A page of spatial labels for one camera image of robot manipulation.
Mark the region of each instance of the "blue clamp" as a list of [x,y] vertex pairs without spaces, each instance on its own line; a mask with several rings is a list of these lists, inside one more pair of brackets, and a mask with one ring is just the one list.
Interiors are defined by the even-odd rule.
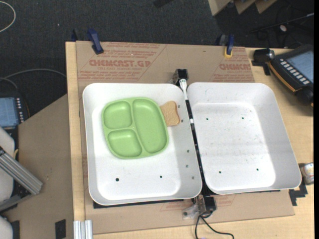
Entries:
[[234,35],[230,34],[228,36],[228,42],[227,42],[227,46],[225,49],[225,57],[226,58],[231,58],[231,56],[233,55],[233,47],[234,47]]
[[104,50],[100,44],[98,33],[93,28],[89,28],[87,35],[88,35],[89,40],[93,42],[92,48],[93,48],[95,54],[103,53]]

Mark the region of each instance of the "green plate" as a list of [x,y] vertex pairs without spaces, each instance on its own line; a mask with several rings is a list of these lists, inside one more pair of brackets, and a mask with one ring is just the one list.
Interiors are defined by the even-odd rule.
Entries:
[[128,98],[105,105],[102,124],[110,151],[123,159],[161,153],[168,145],[164,116],[149,98]]

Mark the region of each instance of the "white tray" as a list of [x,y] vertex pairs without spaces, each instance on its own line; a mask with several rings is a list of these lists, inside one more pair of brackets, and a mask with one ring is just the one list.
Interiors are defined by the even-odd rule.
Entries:
[[211,191],[230,194],[299,186],[300,170],[268,86],[194,83],[187,92]]
[[[168,147],[139,159],[114,156],[105,141],[101,112],[112,101],[132,97],[153,99],[159,106],[175,101],[183,121],[168,127]],[[172,84],[93,83],[83,92],[89,191],[101,205],[186,199],[202,187],[199,166],[182,91]]]

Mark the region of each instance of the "black cable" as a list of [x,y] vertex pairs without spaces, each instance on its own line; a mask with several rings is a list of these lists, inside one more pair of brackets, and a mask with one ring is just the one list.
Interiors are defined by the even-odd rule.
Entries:
[[196,222],[196,226],[195,226],[195,236],[196,236],[196,239],[199,239],[198,236],[197,236],[197,226],[198,226],[198,223],[199,223],[199,219],[202,219],[202,220],[205,222],[205,224],[206,224],[212,231],[214,231],[215,233],[220,234],[220,235],[231,236],[232,239],[235,239],[235,237],[234,237],[233,234],[216,231],[215,229],[213,229],[213,228],[207,223],[207,221],[206,221],[205,219],[208,218],[211,214],[212,214],[212,212],[209,213],[209,215],[208,215],[208,216],[205,216],[205,217],[204,217],[203,215],[199,215],[199,216],[198,216],[197,222]]

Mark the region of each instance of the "cardboard sheet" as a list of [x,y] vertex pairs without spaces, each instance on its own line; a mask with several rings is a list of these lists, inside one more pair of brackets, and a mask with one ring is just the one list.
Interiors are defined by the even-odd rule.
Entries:
[[[191,200],[122,207],[97,208],[88,190],[82,92],[94,82],[168,83],[176,69],[187,69],[193,82],[254,82],[244,47],[234,47],[231,58],[225,47],[147,43],[101,43],[96,55],[91,42],[76,42],[86,219],[94,234],[194,225],[183,220],[182,210]],[[216,196],[218,210],[208,222],[227,222],[294,214],[288,191]]]

